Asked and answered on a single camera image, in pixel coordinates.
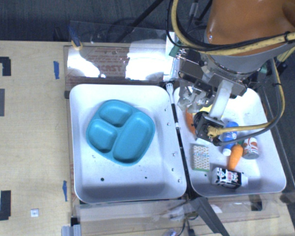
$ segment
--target black cable tie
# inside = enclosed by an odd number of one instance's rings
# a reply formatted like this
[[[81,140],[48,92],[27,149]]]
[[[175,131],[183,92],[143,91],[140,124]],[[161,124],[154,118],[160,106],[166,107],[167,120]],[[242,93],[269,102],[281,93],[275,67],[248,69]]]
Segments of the black cable tie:
[[[291,32],[290,31],[286,31],[284,33],[284,40],[285,40],[286,43],[291,44],[293,41],[288,40],[288,38],[287,38],[287,34],[289,34],[289,33],[291,33]]]

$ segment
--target gray floor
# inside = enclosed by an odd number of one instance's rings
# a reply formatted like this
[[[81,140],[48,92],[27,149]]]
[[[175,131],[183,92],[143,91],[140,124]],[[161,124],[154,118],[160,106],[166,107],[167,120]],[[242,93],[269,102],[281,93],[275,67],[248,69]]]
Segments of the gray floor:
[[[113,24],[121,20],[126,25],[137,18],[155,0],[0,0],[0,40],[54,41],[55,29],[63,39],[68,38],[70,21]],[[180,18],[187,20],[191,2],[180,0]],[[139,24],[140,27],[165,29],[169,0],[164,0]],[[208,0],[200,0],[201,11]],[[281,75],[286,97],[286,111],[277,127],[294,182],[295,189],[295,52],[286,61],[287,69]],[[289,202],[295,223],[295,202]]]

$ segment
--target orange carrot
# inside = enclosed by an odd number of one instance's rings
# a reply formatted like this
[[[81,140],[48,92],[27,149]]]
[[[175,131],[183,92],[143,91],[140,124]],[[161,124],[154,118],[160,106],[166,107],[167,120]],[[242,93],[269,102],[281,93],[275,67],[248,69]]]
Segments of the orange carrot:
[[[230,160],[228,162],[228,170],[233,171],[238,164],[242,153],[244,151],[243,147],[240,144],[235,144],[231,149]]]
[[[188,109],[186,109],[186,122],[189,130],[193,133],[196,134],[196,129],[193,125],[193,114],[188,112]]]

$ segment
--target blue plate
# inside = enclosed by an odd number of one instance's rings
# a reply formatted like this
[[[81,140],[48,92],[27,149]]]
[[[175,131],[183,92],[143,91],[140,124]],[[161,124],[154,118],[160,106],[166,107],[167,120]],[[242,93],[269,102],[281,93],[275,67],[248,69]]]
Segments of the blue plate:
[[[126,166],[144,156],[155,134],[153,120],[120,100],[104,102],[88,124],[89,146],[107,159]]]

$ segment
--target wooden table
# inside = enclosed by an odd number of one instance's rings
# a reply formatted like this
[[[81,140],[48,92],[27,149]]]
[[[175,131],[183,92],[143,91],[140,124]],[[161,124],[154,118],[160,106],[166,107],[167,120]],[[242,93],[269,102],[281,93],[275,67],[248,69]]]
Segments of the wooden table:
[[[0,192],[11,191],[11,216],[0,221],[0,236],[61,235],[62,226],[70,224],[66,45],[69,43],[0,41],[0,57],[11,59],[11,76],[2,75],[0,64],[0,89],[5,93],[4,116],[0,117]],[[54,61],[59,63],[59,79]],[[31,216],[34,209],[38,209],[38,216]],[[268,219],[256,215],[253,220],[224,226],[233,236],[295,235],[285,204],[277,204],[277,214]],[[125,235],[162,235],[165,231]],[[198,235],[212,233],[206,225],[196,226],[195,231]]]

